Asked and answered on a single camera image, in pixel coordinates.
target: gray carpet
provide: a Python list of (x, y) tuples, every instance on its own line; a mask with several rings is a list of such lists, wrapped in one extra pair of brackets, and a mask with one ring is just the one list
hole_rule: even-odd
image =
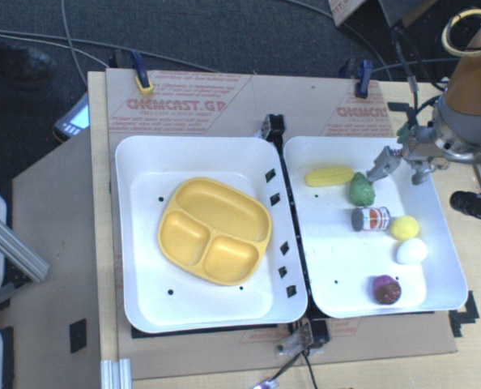
[[(296, 1), (329, 11), (327, 0)], [(470, 6), (481, 7), (481, 0), (440, 0), (407, 29), (423, 58), (447, 57), (437, 43), (438, 34), (452, 15)], [(351, 56), (381, 65), (350, 29), (336, 28), (328, 17), (280, 0), (66, 0), (66, 14), (73, 38), (159, 53), (222, 72), (335, 77)], [(397, 62), (377, 0), (368, 0), (347, 25), (387, 64)], [(0, 0), (0, 29), (65, 36), (61, 0)], [(54, 80), (39, 91), (23, 92), (0, 83), (0, 194), (7, 200), (11, 179), (59, 145), (52, 126), (85, 92), (69, 50), (28, 45), (50, 53), (59, 67)], [(104, 62), (113, 52), (75, 45)], [(85, 72), (104, 69), (84, 56), (79, 61)], [(149, 69), (198, 70), (160, 58), (145, 61)], [(452, 67), (438, 65), (430, 71), (441, 77)], [(399, 69), (391, 75), (404, 80)], [(389, 78), (382, 72), (373, 77)]]

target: cable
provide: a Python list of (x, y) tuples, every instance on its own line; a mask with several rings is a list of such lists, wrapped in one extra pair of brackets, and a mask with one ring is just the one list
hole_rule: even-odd
[[(0, 29), (0, 33), (7, 34), (7, 35), (15, 35), (15, 36), (30, 36), (30, 37), (36, 37), (36, 38), (39, 38), (39, 39), (48, 39), (48, 40), (51, 40), (51, 41), (67, 41), (67, 38), (65, 36), (45, 35), (45, 34), (41, 34), (41, 33), (15, 32), (15, 31), (4, 30), (4, 29)], [(128, 48), (126, 46), (115, 45), (115, 44), (105, 43), (105, 42), (98, 42), (98, 41), (90, 41), (90, 40), (86, 40), (86, 39), (72, 38), (71, 41), (75, 42), (75, 43), (83, 43), (85, 45), (94, 45), (94, 46), (99, 46), (99, 47), (108, 48), (108, 49), (125, 50), (125, 51), (128, 51), (128, 52), (132, 52), (133, 50), (136, 50), (136, 49), (133, 49), (133, 48)], [(197, 63), (187, 62), (187, 61), (183, 61), (183, 60), (177, 59), (177, 58), (170, 58), (168, 56), (164, 56), (164, 55), (160, 55), (160, 54), (152, 53), (152, 52), (146, 52), (144, 50), (139, 50), (139, 52), (140, 52), (141, 55), (148, 56), (150, 58), (158, 58), (158, 59), (162, 59), (162, 60), (168, 61), (168, 62), (180, 63), (181, 65), (191, 66), (195, 69), (199, 69), (199, 70), (202, 70), (202, 71), (219, 72), (216, 69), (212, 69), (212, 68), (209, 68), (209, 67), (203, 66), (203, 65), (198, 65)]]
[(399, 30), (399, 28), (394, 28), (392, 30), (392, 44), (395, 47), (395, 53), (397, 54), (397, 58), (401, 62), (404, 73), (407, 76), (408, 83), (410, 84), (410, 91), (413, 94), (413, 110), (417, 111), (417, 109), (419, 108), (419, 87), (417, 86), (415, 76), (413, 75), (410, 66), (408, 65), (406, 59), (404, 58), (404, 55), (402, 54), (402, 47), (398, 40)]
[(73, 58), (73, 62), (77, 67), (77, 71), (79, 72), (80, 79), (84, 82), (84, 86), (87, 88), (87, 79), (82, 71), (82, 67), (80, 66), (79, 59), (77, 58), (77, 53), (74, 50), (73, 41), (71, 40), (70, 28), (68, 27), (68, 19), (66, 16), (66, 0), (61, 0), (61, 13), (62, 13), (62, 23), (64, 24), (64, 31), (66, 33), (66, 39), (68, 40), (68, 45), (70, 46), (71, 57)]
[[(16, 37), (16, 36), (9, 36), (9, 35), (4, 35), (4, 34), (1, 34), (0, 33), (0, 37), (4, 37), (6, 39), (14, 39), (15, 41), (26, 41), (26, 42), (34, 42), (34, 43), (42, 43), (44, 45), (51, 45), (51, 46), (57, 46), (59, 48), (64, 48), (64, 49), (70, 49), (70, 46), (66, 46), (66, 45), (61, 45), (59, 43), (55, 43), (55, 42), (48, 42), (48, 41), (41, 41), (39, 39), (30, 39), (30, 38), (26, 38), (26, 37)], [(87, 52), (84, 52), (83, 50), (80, 50), (80, 49), (76, 49), (74, 48), (74, 51), (77, 52), (77, 53), (80, 53), (90, 59), (92, 59), (93, 61), (95, 62), (98, 62), (100, 65), (102, 65), (103, 67), (107, 68), (109, 67), (109, 65), (105, 62), (102, 62), (99, 58), (96, 58), (94, 57), (93, 55), (90, 55), (89, 53)]]
[(416, 115), (419, 115), (420, 111), (428, 106), (433, 106), (438, 99), (440, 98), (439, 95), (432, 96), (429, 100), (426, 100), (418, 109), (415, 111)]
[(309, 368), (309, 373), (311, 375), (311, 380), (313, 381), (314, 389), (318, 389), (318, 386), (316, 384), (316, 379), (314, 378), (313, 367), (309, 362), (308, 354), (306, 353), (306, 351), (308, 351), (308, 349), (302, 350), (301, 352), (297, 353), (290, 361), (288, 361), (285, 365), (283, 365), (282, 368), (272, 378), (268, 379), (267, 382), (272, 382), (277, 378), (279, 378), (282, 374), (287, 372), (291, 366), (293, 366), (296, 363), (296, 361), (299, 359), (300, 356), (303, 356), (305, 359), (305, 362), (307, 363), (307, 367)]
[[(422, 63), (442, 63), (442, 62), (458, 62), (460, 59), (459, 58), (437, 58), (437, 59), (421, 59)], [(415, 65), (418, 63), (418, 61), (409, 61), (407, 62), (408, 65)], [(374, 69), (374, 72), (381, 72), (386, 69), (395, 69), (395, 68), (401, 68), (402, 63), (394, 63), (393, 65), (387, 65), (387, 66), (382, 66), (379, 68)]]
[(309, 368), (309, 374), (311, 375), (311, 380), (313, 381), (313, 387), (314, 389), (318, 389), (318, 385), (316, 384), (316, 379), (314, 378), (314, 372), (313, 372), (313, 367), (311, 366), (311, 362), (309, 361), (309, 355), (303, 351), (302, 356), (305, 359), (305, 363), (307, 363), (307, 367)]
[[(328, 11), (324, 11), (322, 9), (319, 9), (315, 6), (310, 6), (309, 4), (307, 3), (303, 3), (303, 2), (299, 2), (297, 0), (280, 0), (282, 2), (287, 2), (287, 3), (291, 3), (291, 4), (294, 4), (296, 6), (300, 6), (300, 7), (303, 7), (305, 9), (308, 9), (308, 10), (311, 10), (311, 11), (314, 11), (320, 15), (324, 15), (326, 17), (328, 17), (329, 19), (333, 19), (334, 17), (332, 16), (331, 13), (329, 13)], [(386, 65), (386, 62), (385, 60), (382, 58), (382, 56), (379, 54), (379, 52), (377, 52), (377, 50), (372, 46), (372, 44), (364, 38), (364, 36), (362, 36), (359, 32), (357, 32), (354, 28), (348, 26), (347, 24), (342, 24), (341, 25), (342, 27), (345, 27), (347, 30), (349, 30), (350, 32), (352, 32), (354, 35), (356, 35), (357, 37), (359, 37), (367, 46), (368, 48), (373, 52), (373, 54), (376, 56), (376, 58), (379, 60), (379, 62), (383, 65), (383, 66), (387, 66)], [(392, 75), (390, 74), (390, 72), (385, 69), (384, 71), (386, 71), (387, 75), (388, 75), (388, 78), (390, 81), (393, 81), (392, 79)]]
[(428, 80), (428, 82), (433, 85), (436, 89), (438, 89), (439, 91), (443, 91), (443, 87), (441, 87), (440, 85), (438, 85), (435, 80), (430, 76), (430, 74), (428, 73), (428, 71), (426, 71), (426, 68), (424, 67), (424, 64), (422, 63), (422, 59), (419, 55), (419, 51), (417, 50), (417, 48), (415, 47), (413, 41), (411, 40), (411, 38), (406, 34), (406, 32), (404, 31), (404, 29), (400, 28), (400, 27), (396, 27), (392, 30), (392, 42), (393, 44), (395, 45), (395, 49), (396, 49), (396, 52), (397, 52), (397, 55), (398, 55), (398, 58), (399, 58), (399, 61), (404, 65), (405, 67), (405, 71), (407, 71), (407, 69), (409, 70), (409, 67), (407, 65), (407, 62), (406, 60), (404, 59), (404, 57), (402, 56), (402, 51), (401, 51), (401, 45), (399, 44), (398, 42), (398, 36), (402, 37), (408, 44), (408, 46), (410, 47), (411, 49), (411, 52), (413, 53), (413, 56), (416, 60), (416, 63), (419, 65), (420, 67), (420, 70), (421, 72), (423, 73), (424, 77)]

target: toy food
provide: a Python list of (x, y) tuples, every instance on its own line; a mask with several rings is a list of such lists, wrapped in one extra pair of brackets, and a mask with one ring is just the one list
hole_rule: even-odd
[(428, 247), (421, 239), (412, 237), (406, 239), (397, 249), (398, 263), (411, 265), (423, 262), (428, 256)]
[(380, 304), (394, 304), (401, 292), (399, 282), (391, 276), (378, 276), (373, 281), (373, 296)]
[(376, 192), (364, 174), (357, 172), (352, 178), (349, 195), (352, 204), (367, 207), (373, 204)]
[(390, 232), (399, 241), (416, 237), (419, 233), (419, 223), (413, 216), (400, 216), (392, 221)]
[(356, 231), (381, 231), (389, 227), (386, 207), (357, 207), (351, 214), (352, 228)]
[(305, 174), (305, 184), (311, 187), (342, 185), (353, 177), (354, 171), (349, 167), (324, 167)]

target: white egg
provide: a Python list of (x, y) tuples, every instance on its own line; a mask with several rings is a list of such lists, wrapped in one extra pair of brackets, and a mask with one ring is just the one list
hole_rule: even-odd
[(423, 262), (428, 256), (428, 247), (417, 237), (406, 239), (397, 249), (397, 262), (405, 265)]

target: hole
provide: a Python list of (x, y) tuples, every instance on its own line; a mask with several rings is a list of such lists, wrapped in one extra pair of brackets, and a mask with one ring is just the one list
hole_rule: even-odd
[(271, 202), (271, 206), (274, 206), (276, 203), (278, 203), (280, 201), (280, 193), (277, 193), (277, 194), (273, 194), (271, 197), (270, 197), (270, 202)]
[(282, 246), (280, 246), (280, 251), (282, 255), (285, 255), (289, 251), (289, 245), (287, 242), (284, 242)]
[(276, 176), (275, 169), (271, 169), (269, 172), (266, 173), (266, 183), (269, 183), (270, 180)]
[(287, 274), (287, 269), (285, 267), (279, 268), (279, 274), (280, 278), (284, 278), (284, 276)]
[(296, 294), (296, 286), (295, 285), (289, 285), (287, 288), (287, 298), (292, 297), (293, 295)]

